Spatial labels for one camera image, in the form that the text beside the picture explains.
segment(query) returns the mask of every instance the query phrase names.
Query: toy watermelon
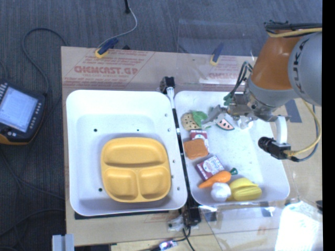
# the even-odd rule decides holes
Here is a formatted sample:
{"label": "toy watermelon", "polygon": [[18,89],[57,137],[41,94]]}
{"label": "toy watermelon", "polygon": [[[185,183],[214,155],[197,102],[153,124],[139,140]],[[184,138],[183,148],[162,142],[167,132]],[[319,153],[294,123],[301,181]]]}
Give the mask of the toy watermelon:
{"label": "toy watermelon", "polygon": [[223,118],[221,121],[217,122],[216,124],[224,130],[234,129],[234,127],[225,118]]}

